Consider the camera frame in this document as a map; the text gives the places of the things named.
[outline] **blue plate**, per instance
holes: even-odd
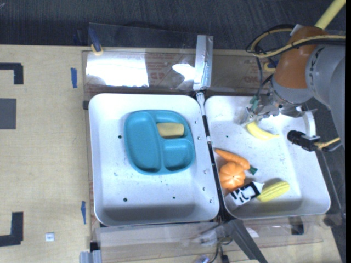
[[[181,123],[184,135],[165,139],[157,123]],[[184,117],[169,110],[131,113],[124,123],[124,144],[132,167],[140,173],[161,175],[189,168],[195,160],[194,141]]]

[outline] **wooden table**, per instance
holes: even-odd
[[[22,85],[14,84],[13,71],[0,70],[0,98],[16,99],[16,129],[0,129],[0,236],[10,234],[12,212],[24,213],[23,241],[0,247],[0,262],[79,262],[80,252],[89,251],[92,232],[82,108],[82,51],[87,49],[0,47],[0,62],[24,67]],[[77,70],[77,88],[72,86],[71,68]],[[46,241],[49,232],[54,232],[54,241]],[[331,230],[322,227],[320,233],[322,242],[261,251],[269,262],[341,262]],[[242,251],[228,255],[231,262],[249,262]],[[194,262],[196,258],[145,262]]]

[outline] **black square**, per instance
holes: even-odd
[[[0,99],[0,129],[16,129],[16,99]]]

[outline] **orange pumpkin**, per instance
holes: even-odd
[[[244,184],[244,168],[234,162],[228,162],[220,168],[219,181],[224,189],[235,190]]]

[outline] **orange carrot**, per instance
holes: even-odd
[[[247,159],[237,155],[230,153],[228,151],[224,151],[221,149],[215,149],[214,150],[218,155],[220,155],[223,159],[225,159],[227,162],[234,162],[239,165],[241,165],[244,170],[249,170],[253,175],[256,173],[257,169],[250,166],[250,163],[248,162]]]

